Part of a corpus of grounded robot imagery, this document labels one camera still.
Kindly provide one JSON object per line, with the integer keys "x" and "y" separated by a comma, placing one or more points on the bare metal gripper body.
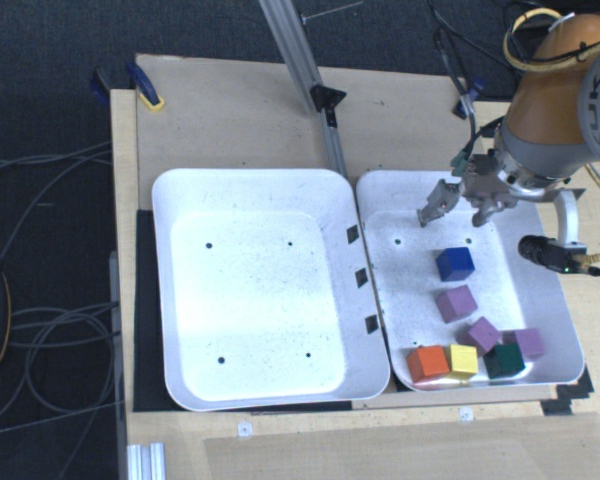
{"x": 485, "y": 180}

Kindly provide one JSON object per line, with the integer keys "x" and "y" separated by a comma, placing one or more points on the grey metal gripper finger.
{"x": 440, "y": 200}
{"x": 484, "y": 214}

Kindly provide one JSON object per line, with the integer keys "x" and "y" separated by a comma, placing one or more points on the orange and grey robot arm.
{"x": 550, "y": 103}

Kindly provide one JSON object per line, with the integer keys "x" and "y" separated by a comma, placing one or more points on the blue cube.
{"x": 455, "y": 264}

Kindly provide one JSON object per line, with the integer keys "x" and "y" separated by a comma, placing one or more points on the purple cube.
{"x": 530, "y": 343}
{"x": 456, "y": 304}
{"x": 482, "y": 334}

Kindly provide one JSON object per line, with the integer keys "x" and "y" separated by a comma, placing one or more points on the white plastic tray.
{"x": 410, "y": 298}
{"x": 255, "y": 298}

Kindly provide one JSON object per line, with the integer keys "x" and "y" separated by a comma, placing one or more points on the yellow cube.
{"x": 464, "y": 360}

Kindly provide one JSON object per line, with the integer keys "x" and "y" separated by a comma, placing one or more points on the green cube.
{"x": 504, "y": 361}

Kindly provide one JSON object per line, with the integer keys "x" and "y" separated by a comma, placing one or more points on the orange cube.
{"x": 427, "y": 364}

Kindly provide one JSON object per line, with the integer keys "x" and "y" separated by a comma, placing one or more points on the brown cardboard board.
{"x": 230, "y": 118}

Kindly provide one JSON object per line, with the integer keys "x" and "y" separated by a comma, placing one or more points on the black cylinder on white bracket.
{"x": 545, "y": 252}

